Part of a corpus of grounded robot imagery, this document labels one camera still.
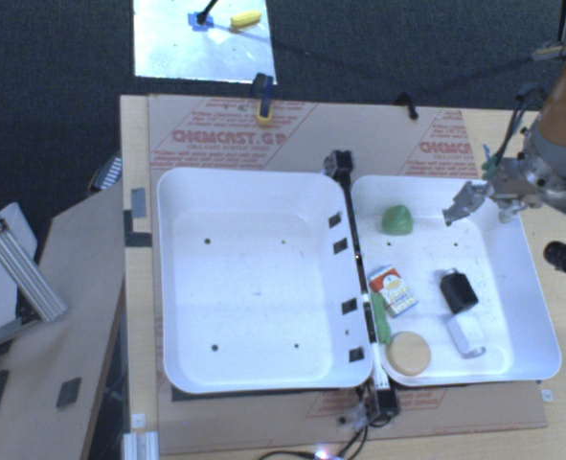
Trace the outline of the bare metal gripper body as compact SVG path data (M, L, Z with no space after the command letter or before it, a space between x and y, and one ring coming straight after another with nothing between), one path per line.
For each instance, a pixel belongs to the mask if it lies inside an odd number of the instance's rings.
M527 209L548 206L566 215L566 177L536 157L491 157L483 164L488 197L500 222L511 222Z

